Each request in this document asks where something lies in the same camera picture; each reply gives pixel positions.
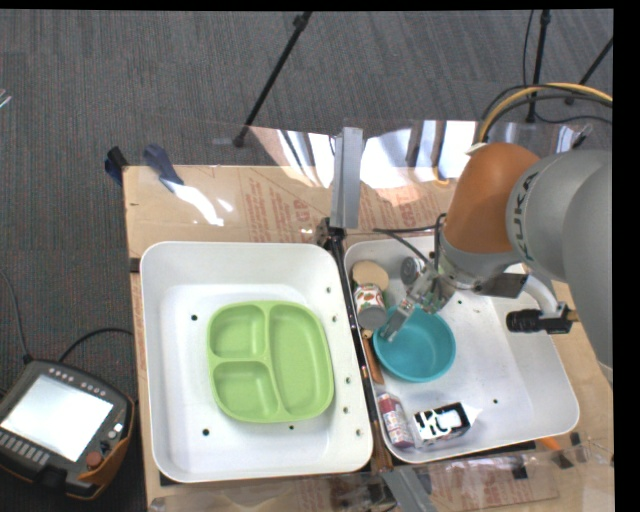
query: brown lid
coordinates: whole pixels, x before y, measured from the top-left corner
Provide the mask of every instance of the brown lid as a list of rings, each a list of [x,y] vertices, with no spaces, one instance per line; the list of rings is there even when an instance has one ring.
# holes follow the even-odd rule
[[[353,265],[352,274],[357,284],[375,284],[382,291],[389,286],[389,274],[373,261],[358,261]]]

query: metal post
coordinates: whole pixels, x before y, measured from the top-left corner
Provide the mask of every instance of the metal post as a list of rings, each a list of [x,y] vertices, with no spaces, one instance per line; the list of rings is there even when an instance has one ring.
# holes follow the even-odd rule
[[[589,80],[589,78],[591,77],[591,75],[593,74],[593,72],[596,70],[596,68],[600,65],[600,63],[602,62],[602,59],[604,59],[605,55],[607,55],[607,53],[609,52],[609,50],[611,49],[611,47],[613,46],[613,36],[611,36],[611,39],[609,39],[609,42],[606,44],[606,46],[602,49],[602,51],[600,52],[600,55],[598,55],[596,57],[596,60],[593,61],[593,64],[591,64],[591,67],[587,70],[587,72],[584,74],[584,76],[582,77],[582,80],[580,80],[578,82],[579,85],[584,85],[587,83],[587,80]],[[567,105],[573,105],[575,99],[572,97],[567,98],[566,100],[564,100],[564,102]]]
[[[267,83],[264,86],[264,89],[262,89],[262,92],[260,93],[258,100],[256,101],[255,105],[251,109],[251,113],[249,114],[249,117],[247,117],[247,120],[244,122],[244,126],[242,127],[242,130],[236,136],[236,138],[233,139],[233,145],[236,146],[237,148],[242,147],[244,145],[244,137],[249,131],[249,126],[253,124],[253,120],[258,115],[258,112],[260,111],[260,107],[262,106],[262,103],[264,103],[264,100],[267,98],[267,95],[269,94],[271,87],[275,83],[276,78],[278,78],[278,74],[280,73],[282,66],[284,66],[284,63],[287,61],[287,58],[289,57],[291,50],[293,50],[293,47],[296,44],[296,41],[298,40],[298,38],[300,37],[300,34],[302,34],[302,31],[306,28],[312,12],[313,11],[304,11],[302,15],[296,16],[295,19],[293,20],[293,24],[296,27],[296,30],[291,35],[291,38],[289,39],[287,46],[282,52],[280,59],[276,63],[276,67],[273,68],[273,71],[271,72],[271,76],[269,77],[269,80],[267,80]]]
[[[536,55],[536,67],[533,72],[533,82],[531,85],[537,85],[540,82],[540,69],[542,68],[542,55],[544,53],[544,42],[547,37],[547,25],[551,23],[551,10],[542,9],[540,15],[540,37],[538,38],[538,53]],[[534,99],[537,93],[531,94],[531,98]],[[527,123],[533,123],[536,120],[535,117],[536,102],[532,101],[529,105],[529,113],[527,114]]]

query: green divided plate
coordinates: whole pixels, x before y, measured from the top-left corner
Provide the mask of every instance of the green divided plate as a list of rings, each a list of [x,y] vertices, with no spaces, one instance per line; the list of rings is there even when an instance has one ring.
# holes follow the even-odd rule
[[[207,357],[216,403],[237,420],[308,419],[333,399],[324,329],[301,304],[264,300],[220,308],[209,320]]]

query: yellow cable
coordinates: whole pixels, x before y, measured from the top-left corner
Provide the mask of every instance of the yellow cable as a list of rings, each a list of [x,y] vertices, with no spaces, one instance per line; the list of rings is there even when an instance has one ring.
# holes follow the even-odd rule
[[[594,89],[593,87],[587,87],[586,85],[580,85],[580,84],[571,84],[571,83],[549,83],[549,84],[544,84],[545,86],[553,86],[553,87],[560,87],[560,88],[564,88],[564,89],[569,89],[569,90],[574,90],[574,91],[578,91],[578,92],[583,92],[586,94],[591,94],[593,96],[597,96],[600,99],[604,99],[606,101],[610,101],[613,102],[613,98],[611,96],[609,96],[608,94],[598,90],[598,89]],[[529,93],[532,92],[536,92],[536,91],[541,91],[541,90],[548,90],[548,87],[545,86],[531,86],[531,87],[527,87],[525,89],[522,89],[514,94],[512,94],[511,96],[509,96],[508,98],[502,100],[498,105],[496,105],[491,112],[489,112],[489,114],[487,115],[486,119],[483,121],[482,125],[480,126],[480,129],[478,131],[478,137],[476,138],[476,142],[482,142],[484,140],[484,137],[486,135],[486,131],[488,129],[489,126],[491,126],[492,121],[495,119],[495,117],[500,113],[500,111],[506,107],[509,103],[514,102],[515,100],[522,98],[523,96],[526,96]]]

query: cup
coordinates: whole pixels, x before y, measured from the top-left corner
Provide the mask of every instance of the cup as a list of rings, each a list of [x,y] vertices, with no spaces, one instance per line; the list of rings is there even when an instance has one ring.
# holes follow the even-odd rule
[[[402,260],[402,265],[400,267],[400,279],[405,285],[409,286],[418,279],[418,276],[420,276],[422,272],[424,272],[424,268],[424,261],[420,258],[407,256]]]
[[[387,321],[387,308],[382,290],[377,284],[359,284],[353,292],[356,316],[360,327],[375,331]]]

